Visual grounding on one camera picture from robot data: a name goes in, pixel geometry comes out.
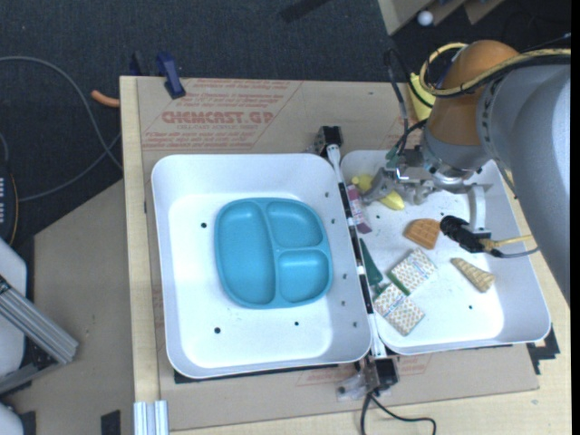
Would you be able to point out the thin black and white rod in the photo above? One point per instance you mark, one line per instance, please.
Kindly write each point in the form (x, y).
(350, 219)

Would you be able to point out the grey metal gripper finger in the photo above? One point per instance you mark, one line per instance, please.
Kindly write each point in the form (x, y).
(376, 187)
(416, 194)

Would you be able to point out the dark green cone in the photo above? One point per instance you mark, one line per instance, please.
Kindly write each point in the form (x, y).
(370, 267)

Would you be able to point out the orange sausage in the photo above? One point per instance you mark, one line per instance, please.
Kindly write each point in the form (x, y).
(105, 99)

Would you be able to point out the orange waffle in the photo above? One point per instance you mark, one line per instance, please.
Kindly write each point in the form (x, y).
(423, 233)

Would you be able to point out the brown cardboard board red print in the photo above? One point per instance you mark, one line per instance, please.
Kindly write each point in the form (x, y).
(217, 120)

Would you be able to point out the tan pizza slice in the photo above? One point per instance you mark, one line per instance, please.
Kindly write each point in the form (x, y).
(473, 273)

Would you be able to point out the black cylinder on white bracket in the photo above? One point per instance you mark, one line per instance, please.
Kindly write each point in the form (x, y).
(462, 234)

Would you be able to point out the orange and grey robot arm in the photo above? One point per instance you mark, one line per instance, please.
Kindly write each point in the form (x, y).
(521, 120)

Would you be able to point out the white plastic tray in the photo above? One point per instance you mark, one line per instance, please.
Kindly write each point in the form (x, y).
(453, 315)
(254, 338)

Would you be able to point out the blue divided plate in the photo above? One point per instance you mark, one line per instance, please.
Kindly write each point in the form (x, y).
(244, 252)

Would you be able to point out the yellow banana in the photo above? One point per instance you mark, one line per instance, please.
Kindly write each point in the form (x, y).
(394, 202)

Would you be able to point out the purple and white packet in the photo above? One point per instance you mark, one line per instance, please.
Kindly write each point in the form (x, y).
(358, 211)

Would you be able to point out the white orange patterned carton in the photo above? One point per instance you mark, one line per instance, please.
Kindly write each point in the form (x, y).
(399, 310)
(413, 270)

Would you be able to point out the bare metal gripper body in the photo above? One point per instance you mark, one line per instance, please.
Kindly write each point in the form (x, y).
(421, 170)

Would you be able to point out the white ball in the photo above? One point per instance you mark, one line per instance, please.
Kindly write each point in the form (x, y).
(425, 17)

